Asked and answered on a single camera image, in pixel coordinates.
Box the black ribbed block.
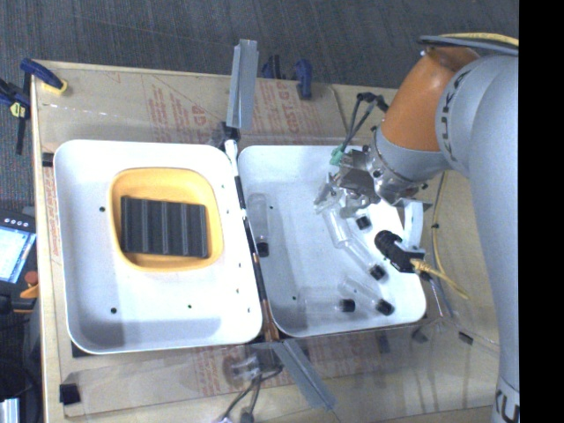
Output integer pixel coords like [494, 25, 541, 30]
[119, 195, 210, 260]

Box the orange plate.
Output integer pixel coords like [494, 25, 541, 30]
[108, 167, 225, 273]

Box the white plastic tray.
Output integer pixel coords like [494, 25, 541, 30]
[52, 138, 264, 355]
[236, 144, 428, 339]

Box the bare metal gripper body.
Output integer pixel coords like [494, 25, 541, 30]
[333, 145, 427, 207]

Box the black cylinder on white bracket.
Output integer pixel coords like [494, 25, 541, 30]
[374, 200, 427, 275]

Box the thin black and white rod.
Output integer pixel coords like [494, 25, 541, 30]
[223, 137, 281, 342]

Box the brown cardboard board red print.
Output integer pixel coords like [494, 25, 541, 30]
[29, 58, 501, 420]

